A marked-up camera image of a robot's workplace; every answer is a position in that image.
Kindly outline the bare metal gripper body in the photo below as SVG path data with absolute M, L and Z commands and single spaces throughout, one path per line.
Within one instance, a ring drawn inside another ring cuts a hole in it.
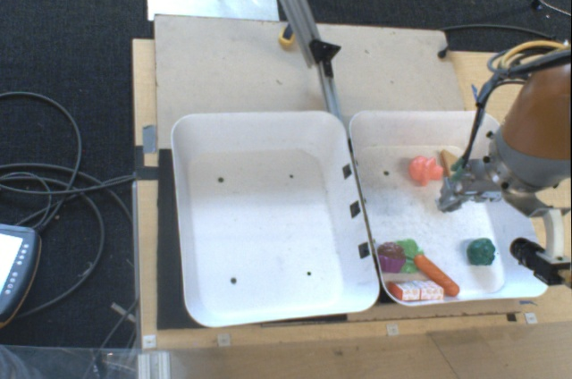
M 497 201 L 507 196 L 514 182 L 513 173 L 498 157 L 484 156 L 453 163 L 445 181 L 455 193 L 470 194 L 472 201 Z

